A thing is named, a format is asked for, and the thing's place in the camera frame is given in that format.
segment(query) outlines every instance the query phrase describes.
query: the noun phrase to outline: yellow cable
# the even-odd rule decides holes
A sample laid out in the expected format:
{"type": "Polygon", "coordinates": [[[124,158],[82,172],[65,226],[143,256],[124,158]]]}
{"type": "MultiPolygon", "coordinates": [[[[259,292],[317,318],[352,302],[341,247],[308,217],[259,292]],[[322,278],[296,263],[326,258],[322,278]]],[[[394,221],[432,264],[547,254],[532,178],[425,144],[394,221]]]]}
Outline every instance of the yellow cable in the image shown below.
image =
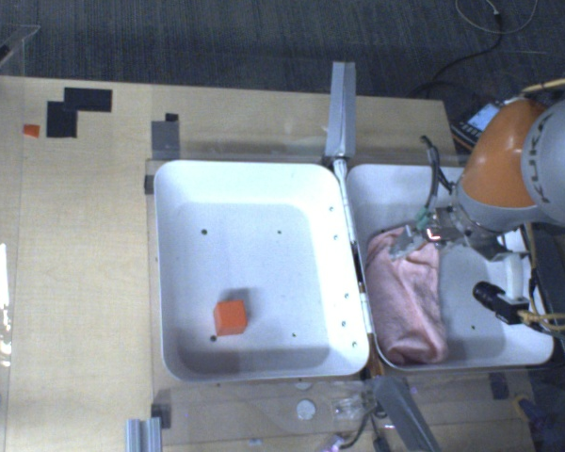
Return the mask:
{"type": "MultiPolygon", "coordinates": [[[[529,241],[531,269],[532,273],[534,273],[538,264],[538,252],[536,250],[536,242],[534,241],[534,230],[530,222],[527,222],[525,224],[525,233],[527,234],[527,240],[529,241]]],[[[527,310],[520,310],[519,312],[517,312],[517,315],[519,315],[525,325],[538,323],[549,331],[565,331],[565,323],[562,325],[555,325],[550,322],[550,320],[553,320],[555,322],[558,322],[559,320],[565,320],[565,313],[549,313],[540,315],[540,313],[538,313],[538,309],[536,308],[536,303],[531,296],[529,297],[529,303],[531,306],[531,312],[528,312],[527,310]]]]}
{"type": "Polygon", "coordinates": [[[565,78],[550,80],[548,82],[543,82],[541,84],[535,84],[533,86],[526,87],[521,91],[521,95],[539,92],[540,90],[556,89],[560,87],[565,87],[565,78]]]}

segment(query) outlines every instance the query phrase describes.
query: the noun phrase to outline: pink towel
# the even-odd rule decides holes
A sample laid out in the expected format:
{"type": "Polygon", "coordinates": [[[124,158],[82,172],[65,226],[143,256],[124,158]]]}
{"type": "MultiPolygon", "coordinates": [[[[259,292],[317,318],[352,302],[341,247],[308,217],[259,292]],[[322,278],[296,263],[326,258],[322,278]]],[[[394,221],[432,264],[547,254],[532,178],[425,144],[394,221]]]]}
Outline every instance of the pink towel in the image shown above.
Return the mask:
{"type": "Polygon", "coordinates": [[[368,243],[366,289],[379,347],[392,363],[438,363],[448,355],[438,294],[440,256],[431,243],[392,261],[402,228],[368,243]]]}

